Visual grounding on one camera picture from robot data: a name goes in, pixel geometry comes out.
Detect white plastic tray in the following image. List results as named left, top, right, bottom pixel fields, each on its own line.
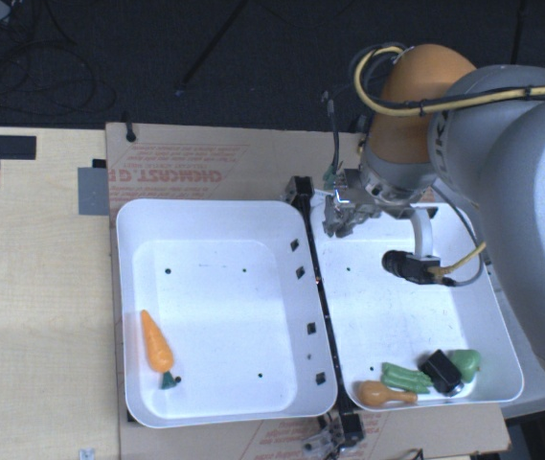
left=115, top=197, right=339, bottom=429
left=311, top=188, right=526, bottom=412

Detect thin black rod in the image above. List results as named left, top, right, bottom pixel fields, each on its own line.
left=299, top=193, right=352, bottom=417

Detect black box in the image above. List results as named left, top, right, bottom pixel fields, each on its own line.
left=418, top=349, right=465, bottom=398

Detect green toy beans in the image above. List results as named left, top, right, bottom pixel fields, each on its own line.
left=379, top=361, right=434, bottom=395

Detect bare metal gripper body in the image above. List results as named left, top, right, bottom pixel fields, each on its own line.
left=334, top=168, right=430, bottom=220

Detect orange toy chicken drumstick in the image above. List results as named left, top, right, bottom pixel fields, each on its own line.
left=357, top=379, right=419, bottom=408

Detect black block with thin wires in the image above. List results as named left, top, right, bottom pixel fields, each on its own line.
left=283, top=174, right=314, bottom=206
left=338, top=411, right=365, bottom=448

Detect brown cardboard board, red print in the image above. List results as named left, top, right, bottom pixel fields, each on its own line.
left=104, top=122, right=512, bottom=460

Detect orange carrot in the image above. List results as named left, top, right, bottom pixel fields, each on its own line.
left=139, top=309, right=178, bottom=391

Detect green toy pepper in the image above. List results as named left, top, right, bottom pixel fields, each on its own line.
left=447, top=349, right=483, bottom=384

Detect black cylinder on white bracket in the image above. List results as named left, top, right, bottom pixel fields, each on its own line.
left=380, top=206, right=443, bottom=287

